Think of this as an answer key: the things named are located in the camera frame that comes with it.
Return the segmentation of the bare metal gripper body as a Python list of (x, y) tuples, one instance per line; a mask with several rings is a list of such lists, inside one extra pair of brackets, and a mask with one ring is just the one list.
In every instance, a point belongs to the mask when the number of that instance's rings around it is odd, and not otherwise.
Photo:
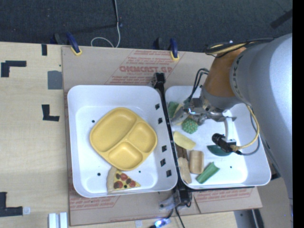
[(224, 110), (213, 107), (206, 99), (193, 98), (189, 104), (189, 115), (191, 115), (195, 121), (197, 120), (197, 116), (206, 114), (207, 119), (223, 122), (225, 120), (223, 112)]

